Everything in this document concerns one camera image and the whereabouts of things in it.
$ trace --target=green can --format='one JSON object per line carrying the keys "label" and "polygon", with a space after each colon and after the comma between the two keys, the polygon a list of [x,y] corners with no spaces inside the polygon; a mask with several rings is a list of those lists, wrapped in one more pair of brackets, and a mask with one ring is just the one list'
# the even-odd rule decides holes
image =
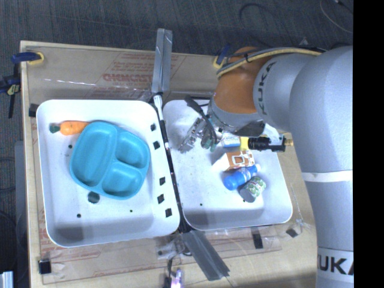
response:
{"label": "green can", "polygon": [[254,176],[240,188],[239,193],[246,202],[253,203],[265,188],[265,181],[258,176]]}

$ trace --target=yellow object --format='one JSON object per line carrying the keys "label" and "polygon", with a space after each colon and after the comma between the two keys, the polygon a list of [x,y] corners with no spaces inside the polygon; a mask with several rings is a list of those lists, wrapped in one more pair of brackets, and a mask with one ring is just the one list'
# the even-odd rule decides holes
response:
{"label": "yellow object", "polygon": [[65,136],[69,136],[71,134],[81,133],[86,126],[88,126],[88,122],[80,122],[80,121],[65,121],[60,125],[52,124],[49,126],[49,130],[51,133],[55,133],[60,131],[61,134]]}
{"label": "yellow object", "polygon": [[217,59],[218,59],[219,56],[216,56],[215,59],[214,59],[214,62],[213,62],[213,65],[214,65],[214,68],[217,68],[218,70],[223,67],[224,65],[224,62],[225,62],[225,59],[222,60],[222,62],[220,64],[217,63]]}
{"label": "yellow object", "polygon": [[7,94],[9,96],[18,93],[20,91],[20,85],[13,84],[11,87],[8,89]]}
{"label": "yellow object", "polygon": [[292,139],[286,139],[285,143],[286,146],[293,146],[293,140]]}
{"label": "yellow object", "polygon": [[249,140],[249,137],[240,137],[240,150],[241,151],[246,151],[249,149],[248,140]]}
{"label": "yellow object", "polygon": [[27,61],[27,63],[29,65],[39,64],[39,63],[42,63],[44,61],[44,55],[41,52],[37,52],[36,54],[40,55],[41,59],[34,60],[34,61]]}

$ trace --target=blue bottle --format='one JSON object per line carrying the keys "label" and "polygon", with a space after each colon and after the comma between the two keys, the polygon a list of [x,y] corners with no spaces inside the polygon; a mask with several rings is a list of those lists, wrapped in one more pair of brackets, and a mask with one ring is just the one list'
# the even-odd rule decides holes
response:
{"label": "blue bottle", "polygon": [[242,167],[236,170],[236,172],[232,175],[225,177],[224,185],[228,190],[235,190],[249,181],[259,170],[259,164],[255,164],[250,167]]}

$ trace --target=white label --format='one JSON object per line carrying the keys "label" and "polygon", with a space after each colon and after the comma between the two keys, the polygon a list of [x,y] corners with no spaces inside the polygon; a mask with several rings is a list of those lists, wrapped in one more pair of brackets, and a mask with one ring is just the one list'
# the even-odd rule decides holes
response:
{"label": "white label", "polygon": [[224,147],[240,146],[240,137],[234,134],[224,133],[221,144]]}
{"label": "white label", "polygon": [[332,280],[354,283],[353,252],[317,249],[317,274]]}
{"label": "white label", "polygon": [[304,181],[310,182],[340,182],[340,181],[352,181],[353,171],[342,170],[340,172],[329,173],[301,173]]}

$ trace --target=carrot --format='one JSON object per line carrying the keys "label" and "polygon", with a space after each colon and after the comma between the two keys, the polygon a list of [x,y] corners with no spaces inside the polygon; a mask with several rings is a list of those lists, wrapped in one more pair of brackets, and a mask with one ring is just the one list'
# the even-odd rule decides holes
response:
{"label": "carrot", "polygon": [[49,131],[51,133],[55,133],[60,131],[63,135],[69,136],[71,134],[81,133],[84,128],[89,125],[88,122],[80,122],[80,121],[65,121],[61,124],[50,124]]}

